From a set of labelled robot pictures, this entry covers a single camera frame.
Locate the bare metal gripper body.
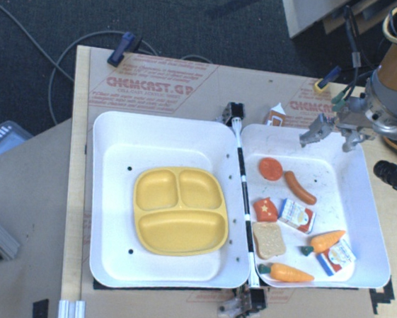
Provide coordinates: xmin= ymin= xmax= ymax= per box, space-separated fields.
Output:
xmin=333 ymin=93 xmax=397 ymax=142

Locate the small orange and white carton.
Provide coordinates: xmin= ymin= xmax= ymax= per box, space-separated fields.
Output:
xmin=262 ymin=101 xmax=289 ymax=128

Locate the white plastic tray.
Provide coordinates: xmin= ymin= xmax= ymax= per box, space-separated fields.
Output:
xmin=75 ymin=107 xmax=267 ymax=304
xmin=223 ymin=120 xmax=397 ymax=301

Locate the red round toy slice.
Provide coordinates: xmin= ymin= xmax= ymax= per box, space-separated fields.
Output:
xmin=257 ymin=156 xmax=285 ymax=183

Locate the orange toy sausage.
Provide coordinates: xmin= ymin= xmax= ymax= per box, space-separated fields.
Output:
xmin=280 ymin=170 xmax=321 ymax=207

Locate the white blue red carton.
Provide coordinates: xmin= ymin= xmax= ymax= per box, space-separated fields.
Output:
xmin=314 ymin=236 xmax=359 ymax=280
xmin=276 ymin=197 xmax=318 ymax=236

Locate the red packet with yellow star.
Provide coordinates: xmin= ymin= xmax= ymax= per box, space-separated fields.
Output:
xmin=251 ymin=195 xmax=281 ymax=225

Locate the black and white thin rod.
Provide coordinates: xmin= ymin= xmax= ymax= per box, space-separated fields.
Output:
xmin=213 ymin=116 xmax=274 ymax=287

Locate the orange toy carrot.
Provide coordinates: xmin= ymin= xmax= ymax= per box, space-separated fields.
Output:
xmin=299 ymin=225 xmax=347 ymax=261
xmin=256 ymin=260 xmax=316 ymax=286

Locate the toy bread slice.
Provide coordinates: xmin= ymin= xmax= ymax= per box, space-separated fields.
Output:
xmin=248 ymin=220 xmax=290 ymax=263

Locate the brown cardboard board red print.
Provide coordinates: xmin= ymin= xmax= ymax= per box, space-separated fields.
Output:
xmin=59 ymin=47 xmax=397 ymax=318

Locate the yellow divided plate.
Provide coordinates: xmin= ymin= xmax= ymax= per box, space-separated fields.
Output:
xmin=126 ymin=161 xmax=236 ymax=263

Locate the black block with thin wires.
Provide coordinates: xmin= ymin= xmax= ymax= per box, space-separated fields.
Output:
xmin=218 ymin=282 xmax=270 ymax=318
xmin=220 ymin=101 xmax=247 ymax=126

